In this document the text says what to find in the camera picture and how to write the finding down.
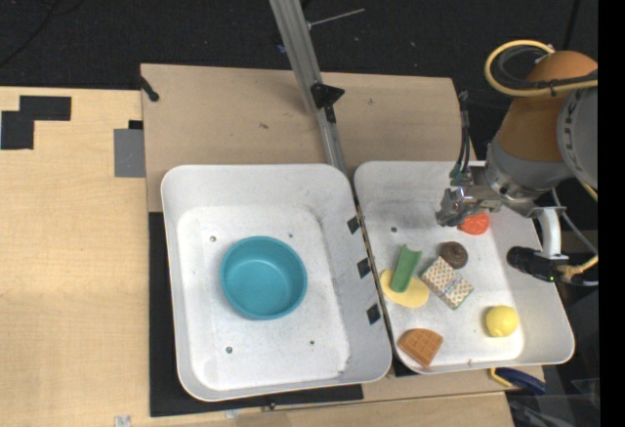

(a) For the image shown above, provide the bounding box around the teal bowl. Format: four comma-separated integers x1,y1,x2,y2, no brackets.
219,235,309,321

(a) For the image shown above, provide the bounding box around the brown cardboard board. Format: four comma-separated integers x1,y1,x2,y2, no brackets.
140,63,546,412

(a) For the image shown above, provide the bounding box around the patterned small carton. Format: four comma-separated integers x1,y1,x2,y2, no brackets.
419,255,475,311

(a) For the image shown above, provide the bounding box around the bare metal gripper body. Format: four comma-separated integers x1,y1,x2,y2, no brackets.
457,165,539,219

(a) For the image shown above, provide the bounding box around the orange-red toy tomato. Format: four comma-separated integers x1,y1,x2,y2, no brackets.
457,212,490,236

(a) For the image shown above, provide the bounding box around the yellow round toy slice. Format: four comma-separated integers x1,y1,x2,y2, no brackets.
379,268,431,310

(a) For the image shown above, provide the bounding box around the green toy celery piece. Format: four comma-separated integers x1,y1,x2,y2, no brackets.
389,243,423,294

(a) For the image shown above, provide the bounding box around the white plastic tray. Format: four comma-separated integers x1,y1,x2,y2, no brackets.
160,163,395,403
353,159,576,375

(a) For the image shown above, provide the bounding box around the black cylinder on white bracket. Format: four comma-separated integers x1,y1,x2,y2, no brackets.
506,204,570,283

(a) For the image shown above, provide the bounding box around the brown toy doughnut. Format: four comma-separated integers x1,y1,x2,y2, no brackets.
437,240,470,270

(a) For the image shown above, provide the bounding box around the yellow toy lemon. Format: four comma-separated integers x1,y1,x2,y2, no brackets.
484,304,520,338

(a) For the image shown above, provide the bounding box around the orange toy waffle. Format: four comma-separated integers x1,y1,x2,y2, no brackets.
396,327,444,367

